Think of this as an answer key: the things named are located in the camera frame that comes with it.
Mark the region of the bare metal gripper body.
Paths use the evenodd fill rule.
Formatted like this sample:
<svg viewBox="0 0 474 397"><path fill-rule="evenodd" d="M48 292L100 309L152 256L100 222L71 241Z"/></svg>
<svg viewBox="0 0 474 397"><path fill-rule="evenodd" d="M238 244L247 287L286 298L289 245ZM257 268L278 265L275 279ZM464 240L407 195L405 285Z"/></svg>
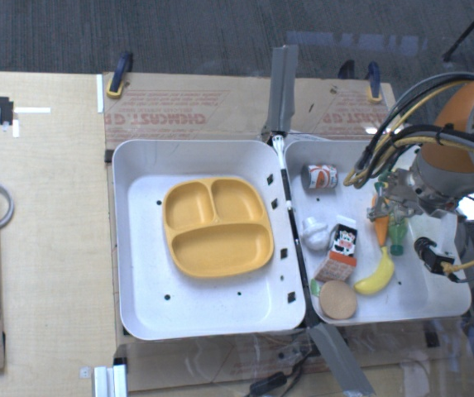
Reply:
<svg viewBox="0 0 474 397"><path fill-rule="evenodd" d="M390 210L393 207L407 207L414 210L414 215L424 213L414 191L411 172L405 169L387 170L379 175L379 181L384 184L383 196Z"/></svg>

